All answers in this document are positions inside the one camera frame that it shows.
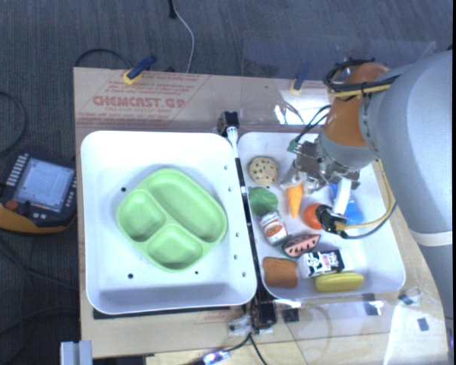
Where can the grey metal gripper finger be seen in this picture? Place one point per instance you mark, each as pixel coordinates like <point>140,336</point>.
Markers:
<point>311,185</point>
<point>291,176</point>

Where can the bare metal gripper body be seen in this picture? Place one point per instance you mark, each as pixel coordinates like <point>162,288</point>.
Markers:
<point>319,162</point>

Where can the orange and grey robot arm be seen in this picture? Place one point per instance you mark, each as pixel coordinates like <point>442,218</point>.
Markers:
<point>410,135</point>

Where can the orange toy carrot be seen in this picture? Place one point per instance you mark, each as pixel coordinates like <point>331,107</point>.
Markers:
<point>295,200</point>

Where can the beige chocolate chip biscuit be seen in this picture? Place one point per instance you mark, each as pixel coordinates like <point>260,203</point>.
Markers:
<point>263,170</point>

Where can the orange toy fruit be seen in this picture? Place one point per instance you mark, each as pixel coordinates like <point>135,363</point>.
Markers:
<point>311,217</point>

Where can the green toy broccoli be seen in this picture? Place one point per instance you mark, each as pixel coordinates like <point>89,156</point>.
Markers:
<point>262,202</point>

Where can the thin black and white rod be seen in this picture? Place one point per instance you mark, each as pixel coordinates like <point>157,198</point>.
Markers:
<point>244,192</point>

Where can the blue plastic bottle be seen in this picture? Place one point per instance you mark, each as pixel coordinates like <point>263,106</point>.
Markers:
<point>354,211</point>

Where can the small orange label can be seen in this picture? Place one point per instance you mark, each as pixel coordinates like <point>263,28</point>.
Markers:
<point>274,228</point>

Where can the pink watermelon slice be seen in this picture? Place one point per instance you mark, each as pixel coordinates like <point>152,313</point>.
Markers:
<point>301,245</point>

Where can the black and white milk carton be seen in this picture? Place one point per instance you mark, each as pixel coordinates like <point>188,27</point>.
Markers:
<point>323,263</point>

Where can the brown toy bread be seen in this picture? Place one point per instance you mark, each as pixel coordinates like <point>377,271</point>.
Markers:
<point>280,273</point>

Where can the white plastic tray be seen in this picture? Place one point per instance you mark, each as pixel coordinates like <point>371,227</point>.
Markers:
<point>110,280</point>
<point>376,257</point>

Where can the yellow banana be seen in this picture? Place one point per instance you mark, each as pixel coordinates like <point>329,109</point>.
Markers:
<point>339,282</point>

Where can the green divided plate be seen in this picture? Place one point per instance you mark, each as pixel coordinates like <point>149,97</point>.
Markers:
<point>182,204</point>

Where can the brown cardboard board red print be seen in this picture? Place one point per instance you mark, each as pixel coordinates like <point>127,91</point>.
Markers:
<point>144,97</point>

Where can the black cylinder on white bracket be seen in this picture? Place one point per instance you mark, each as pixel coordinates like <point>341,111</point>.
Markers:
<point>332,217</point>

